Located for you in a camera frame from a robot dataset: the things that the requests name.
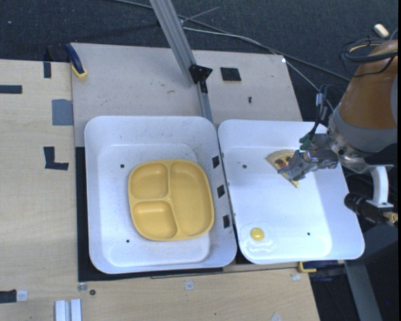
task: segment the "metal pole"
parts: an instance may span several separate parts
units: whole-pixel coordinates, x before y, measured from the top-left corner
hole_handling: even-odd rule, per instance
[[[171,0],[150,0],[153,10],[159,20],[160,26],[165,34],[168,43],[174,52],[174,56],[180,66],[181,72],[191,86],[197,84],[200,108],[202,115],[213,121],[211,107],[207,91],[205,91],[205,82],[194,82],[189,68],[196,65],[192,50],[188,44],[186,35],[182,30],[180,19],[178,18],[174,5]]]

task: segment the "wooden board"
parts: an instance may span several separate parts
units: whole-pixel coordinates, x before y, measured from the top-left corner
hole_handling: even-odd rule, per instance
[[[84,145],[86,123],[99,115],[202,115],[195,85],[189,85],[171,49],[73,43],[88,75],[73,75],[76,146]],[[195,50],[207,79],[213,121],[293,120],[301,114],[287,64],[279,55]],[[239,71],[225,81],[221,68]]]
[[[0,291],[28,291],[26,302],[0,304],[0,320],[53,320],[53,303],[74,298],[84,320],[319,320],[309,277],[294,280],[293,268],[88,282],[79,292],[74,130],[51,116],[52,100],[72,99],[71,74],[51,68],[46,79],[41,62],[0,60],[0,84],[23,86],[0,94]],[[45,169],[44,146],[68,170]]]

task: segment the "black bracket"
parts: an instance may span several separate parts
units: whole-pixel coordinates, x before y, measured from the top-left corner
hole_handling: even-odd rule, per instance
[[[190,75],[192,76],[194,83],[200,83],[200,90],[202,93],[208,94],[207,88],[207,78],[210,76],[212,69],[198,66],[197,64],[193,64],[188,69]]]

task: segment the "white tray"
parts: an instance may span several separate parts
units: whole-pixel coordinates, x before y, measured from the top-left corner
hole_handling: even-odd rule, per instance
[[[85,128],[89,253],[107,274],[218,268],[230,263],[237,245],[219,155],[217,130],[198,116],[99,116]],[[146,161],[181,158],[198,163],[209,179],[215,222],[205,235],[151,241],[135,229],[128,202],[128,176]],[[225,194],[219,197],[218,191]]]
[[[344,205],[348,188],[340,166],[308,173],[295,188],[265,160],[277,150],[298,149],[312,126],[257,120],[219,126],[238,242],[253,263],[355,259],[364,251],[358,218]],[[252,240],[256,227],[264,240]]]

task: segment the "gray tape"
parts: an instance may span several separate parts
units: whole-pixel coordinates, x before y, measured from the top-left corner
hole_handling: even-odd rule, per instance
[[[73,102],[65,99],[52,100],[52,125],[73,125]]]

